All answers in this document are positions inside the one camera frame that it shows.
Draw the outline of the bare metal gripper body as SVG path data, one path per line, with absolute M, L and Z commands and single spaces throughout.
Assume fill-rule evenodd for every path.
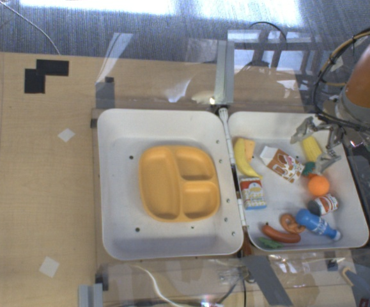
M 327 148 L 343 144 L 346 148 L 363 146 L 370 151 L 370 128 L 347 121 L 321 119 L 318 130 L 329 130 Z

